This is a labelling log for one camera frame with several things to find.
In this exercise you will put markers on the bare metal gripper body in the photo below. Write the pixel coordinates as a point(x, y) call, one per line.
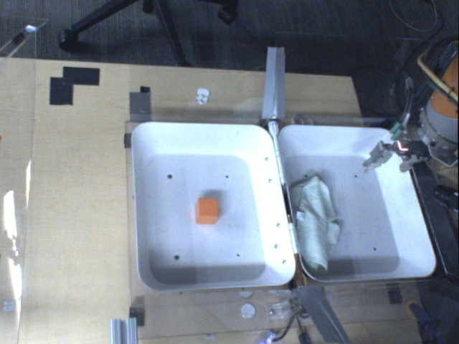
point(432, 149)

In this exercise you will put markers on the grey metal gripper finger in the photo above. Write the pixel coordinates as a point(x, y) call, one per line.
point(409, 161)
point(377, 155)

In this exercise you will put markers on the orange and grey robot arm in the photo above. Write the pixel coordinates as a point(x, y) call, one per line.
point(444, 102)

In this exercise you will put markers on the white plastic tray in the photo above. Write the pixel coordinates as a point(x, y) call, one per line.
point(369, 228)
point(186, 256)

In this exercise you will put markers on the pale green cloth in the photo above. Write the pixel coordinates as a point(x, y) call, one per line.
point(315, 224)

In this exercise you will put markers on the orange cube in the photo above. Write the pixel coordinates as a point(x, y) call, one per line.
point(207, 211)

